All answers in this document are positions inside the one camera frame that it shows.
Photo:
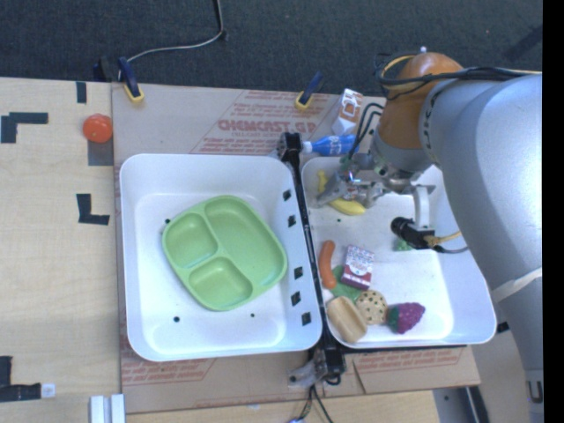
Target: green divided plate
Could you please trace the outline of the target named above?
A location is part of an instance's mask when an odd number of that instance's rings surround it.
[[[243,199],[218,196],[184,211],[165,228],[162,247],[192,296],[210,310],[255,299],[286,274],[276,235]]]

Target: toy banana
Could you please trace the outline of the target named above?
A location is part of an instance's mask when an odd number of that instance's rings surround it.
[[[327,175],[325,175],[325,171],[320,169],[317,171],[317,176],[319,177],[317,191],[322,193],[325,190],[325,185],[327,184]],[[367,210],[360,202],[348,201],[342,197],[338,197],[337,199],[330,201],[329,205],[335,210],[350,216],[361,215]]]

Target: white plastic tray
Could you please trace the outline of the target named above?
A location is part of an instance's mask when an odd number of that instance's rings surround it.
[[[371,288],[381,292],[388,304],[417,301],[426,308],[419,324],[403,335],[384,325],[372,325],[361,340],[348,344],[330,323],[336,339],[351,348],[375,349],[480,344],[494,335],[496,318],[486,281],[469,251],[438,254],[429,249],[394,250],[397,237],[391,232],[390,223],[398,216],[414,218],[412,197],[388,194],[356,216],[344,215],[328,205],[318,208],[314,198],[318,194],[320,169],[330,177],[338,169],[338,159],[313,158],[302,169],[315,254],[319,255],[323,241],[333,240],[337,245],[332,257],[335,267],[344,263],[349,244],[370,250],[376,258]],[[436,234],[456,232],[441,172],[432,167],[418,183],[437,187],[430,197]],[[459,237],[449,241],[445,248],[464,245],[464,239]],[[329,290],[323,289],[325,302],[332,297]]]
[[[187,360],[303,351],[322,332],[290,170],[258,156],[140,154],[120,170],[127,333],[141,357]],[[229,311],[201,306],[161,247],[166,220],[218,195],[245,199],[286,250],[288,271]]]

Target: sausage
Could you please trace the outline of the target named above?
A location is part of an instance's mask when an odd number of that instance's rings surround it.
[[[330,290],[337,286],[337,280],[331,270],[331,258],[334,250],[335,242],[333,240],[324,241],[319,252],[319,260],[317,261],[323,286]]]

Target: water bottle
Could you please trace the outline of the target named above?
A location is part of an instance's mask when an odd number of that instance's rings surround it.
[[[348,135],[330,135],[328,137],[322,137],[317,141],[303,141],[303,152],[312,153],[317,152],[323,156],[335,156],[344,155],[348,153],[354,145],[354,140],[356,135],[353,133]]]

